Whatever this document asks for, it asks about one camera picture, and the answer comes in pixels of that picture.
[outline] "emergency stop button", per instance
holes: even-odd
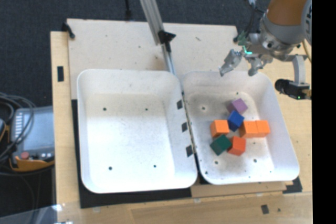
[[[21,152],[21,159],[29,159],[29,152],[27,151]]]

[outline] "orange cube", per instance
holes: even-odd
[[[258,137],[265,137],[266,135],[270,133],[268,121],[258,120],[256,121],[256,124],[257,124],[258,133],[259,133]]]
[[[241,154],[245,152],[246,139],[239,136],[233,136],[230,141],[232,146],[229,147],[227,151],[231,154],[241,156]]]
[[[219,137],[221,134],[228,134],[230,132],[227,120],[214,120],[210,124],[211,136],[213,138]]]
[[[239,127],[239,134],[242,138],[258,137],[258,128],[256,121],[243,121]]]

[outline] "green block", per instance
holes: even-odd
[[[210,144],[210,147],[213,149],[217,156],[220,155],[222,152],[226,151],[231,146],[231,141],[225,135],[219,136]]]

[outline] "block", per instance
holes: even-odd
[[[242,138],[259,137],[256,121],[243,121],[239,127],[239,135]]]
[[[231,141],[224,134],[214,139],[210,144],[210,147],[216,153],[217,156],[219,156],[221,153],[226,151],[231,146],[232,146]]]
[[[247,105],[241,98],[239,98],[232,101],[226,108],[230,113],[235,110],[241,115],[247,110]]]
[[[259,137],[265,137],[266,135],[268,135],[270,133],[270,128],[269,128],[268,121],[257,120],[256,124],[257,124]]]
[[[239,136],[233,136],[231,137],[230,141],[232,146],[229,147],[227,151],[231,154],[241,156],[241,154],[244,153],[246,149],[246,139]]]
[[[228,134],[230,132],[227,120],[214,120],[210,124],[211,136],[213,138],[219,137],[221,134]]]
[[[227,118],[229,129],[235,132],[241,126],[243,120],[244,117],[240,115],[237,111],[233,110]]]

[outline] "blue cube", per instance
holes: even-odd
[[[235,132],[242,125],[243,120],[244,117],[240,115],[237,111],[233,110],[230,116],[227,118],[229,129]]]

